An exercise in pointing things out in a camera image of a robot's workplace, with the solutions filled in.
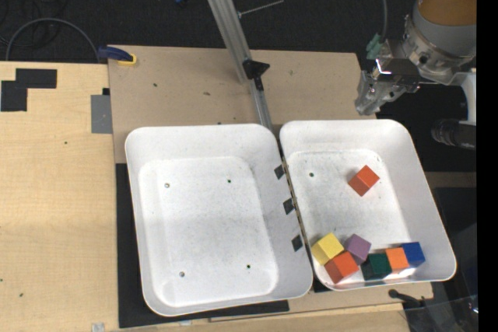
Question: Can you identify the brown flat board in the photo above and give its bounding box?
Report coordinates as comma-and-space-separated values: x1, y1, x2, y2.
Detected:
107, 45, 435, 323

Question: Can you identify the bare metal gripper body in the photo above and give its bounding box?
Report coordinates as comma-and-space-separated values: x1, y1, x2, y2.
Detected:
367, 15, 476, 94

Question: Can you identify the purple cube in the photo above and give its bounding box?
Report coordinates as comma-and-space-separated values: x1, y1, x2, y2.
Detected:
343, 232, 373, 266

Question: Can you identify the black cylinder on white bracket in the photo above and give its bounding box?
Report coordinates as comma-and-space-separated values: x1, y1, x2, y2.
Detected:
430, 68, 479, 151

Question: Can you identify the dark green cube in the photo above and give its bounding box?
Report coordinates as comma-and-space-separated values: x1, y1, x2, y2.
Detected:
360, 253, 392, 281

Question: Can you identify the yellow cube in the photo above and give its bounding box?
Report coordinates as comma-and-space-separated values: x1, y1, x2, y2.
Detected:
310, 232, 345, 267

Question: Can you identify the light orange cube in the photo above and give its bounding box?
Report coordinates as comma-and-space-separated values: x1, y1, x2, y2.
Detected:
384, 246, 411, 273

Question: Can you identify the blue cube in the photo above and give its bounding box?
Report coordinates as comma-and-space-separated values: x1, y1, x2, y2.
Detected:
400, 241, 427, 269

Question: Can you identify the white plastic tray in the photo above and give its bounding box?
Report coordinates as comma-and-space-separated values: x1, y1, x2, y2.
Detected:
124, 123, 314, 318
279, 118, 458, 292

